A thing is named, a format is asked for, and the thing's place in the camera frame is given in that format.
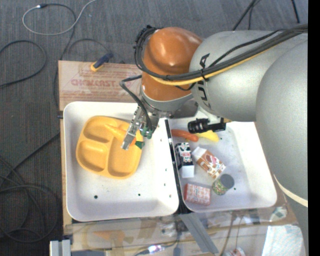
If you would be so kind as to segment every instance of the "white cable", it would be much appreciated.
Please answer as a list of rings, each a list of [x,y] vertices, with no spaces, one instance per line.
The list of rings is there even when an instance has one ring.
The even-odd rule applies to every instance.
[[[52,34],[50,34],[50,33],[40,33],[40,32],[33,31],[32,29],[30,29],[30,28],[26,25],[26,23],[25,23],[25,16],[27,15],[27,13],[31,12],[31,11],[34,10],[34,9],[40,9],[40,8],[41,8],[40,5],[37,5],[37,6],[35,6],[35,7],[32,7],[31,9],[27,10],[27,11],[24,13],[23,17],[22,17],[22,23],[23,23],[24,27],[25,27],[27,30],[29,30],[30,32],[35,33],[35,34],[37,34],[37,35],[43,35],[43,36],[56,36],[56,35],[61,35],[61,34],[64,34],[64,33],[68,32],[69,30],[71,30],[71,29],[76,25],[76,23],[78,22],[78,20],[79,20],[81,14],[83,13],[84,9],[85,9],[89,4],[91,4],[91,3],[95,2],[95,1],[97,1],[97,0],[91,0],[90,2],[86,3],[85,6],[82,8],[82,10],[81,10],[78,18],[77,18],[77,19],[75,20],[75,22],[72,24],[72,26],[69,27],[67,30],[62,31],[62,32],[59,32],[59,33],[52,33]]]
[[[280,184],[280,182],[277,180],[276,176],[274,176],[275,181],[278,183],[280,189],[283,191],[283,193],[285,193],[288,197],[290,197],[292,200],[296,201],[297,203],[299,203],[300,205],[303,205],[304,207],[308,208],[308,200],[292,193],[290,190],[286,189],[284,186],[282,186]]]

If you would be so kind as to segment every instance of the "green can lid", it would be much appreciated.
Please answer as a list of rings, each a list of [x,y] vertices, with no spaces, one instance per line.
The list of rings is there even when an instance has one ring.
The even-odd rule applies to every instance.
[[[220,177],[220,182],[227,189],[231,189],[235,185],[235,180],[229,174],[222,174]]]

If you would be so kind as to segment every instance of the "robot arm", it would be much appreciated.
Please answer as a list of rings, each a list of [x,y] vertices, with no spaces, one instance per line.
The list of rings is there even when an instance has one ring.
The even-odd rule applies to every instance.
[[[203,40],[182,28],[147,27],[137,38],[135,58],[144,110],[138,107],[127,137],[135,135],[130,129],[147,128],[151,138],[159,118],[174,118],[189,99],[208,117],[189,123],[191,133],[221,130],[224,119],[255,122],[308,255],[308,24],[274,32],[225,31]]]

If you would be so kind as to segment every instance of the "yellow plastic plate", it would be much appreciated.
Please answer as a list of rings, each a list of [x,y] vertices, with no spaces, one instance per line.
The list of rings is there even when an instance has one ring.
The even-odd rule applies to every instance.
[[[131,145],[122,149],[122,141],[108,132],[105,124],[127,130],[129,123],[108,116],[93,116],[83,126],[76,145],[76,160],[85,170],[113,179],[126,179],[138,168],[142,150]],[[136,141],[143,136],[137,132]]]

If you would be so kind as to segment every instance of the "gray carpet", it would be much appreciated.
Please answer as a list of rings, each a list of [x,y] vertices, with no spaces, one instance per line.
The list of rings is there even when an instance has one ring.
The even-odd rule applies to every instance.
[[[78,17],[89,1],[43,2],[66,5]],[[0,156],[6,163],[0,162],[0,175],[20,185],[36,186],[27,191],[42,212],[41,216],[25,187],[0,193],[0,255],[46,256],[49,255],[49,241],[59,240],[63,236],[61,150],[55,100],[58,60],[93,62],[104,55],[107,48],[114,54],[111,62],[134,64],[133,44],[138,32],[146,25],[181,27],[206,38],[217,32],[231,30],[250,2],[97,0],[87,6],[74,29],[60,35],[46,36],[28,31],[22,23],[24,13],[40,4],[39,1],[0,1],[0,49],[10,42],[29,40],[41,46],[47,58],[44,68],[37,75],[0,87]],[[308,0],[295,0],[295,4],[300,23],[308,23]],[[58,5],[33,10],[25,17],[29,28],[46,34],[62,32],[73,22],[72,12]],[[247,30],[248,25],[247,15],[237,30]],[[273,31],[296,25],[291,0],[261,0],[254,7],[250,20],[251,30]],[[104,47],[89,40],[73,44],[85,38],[94,39]],[[68,43],[72,47],[64,52]],[[0,52],[0,85],[36,72],[43,63],[44,54],[36,45],[26,41],[11,44]],[[17,185],[3,179],[0,179],[0,184],[3,190]],[[30,242],[43,236],[45,238],[39,242]]]

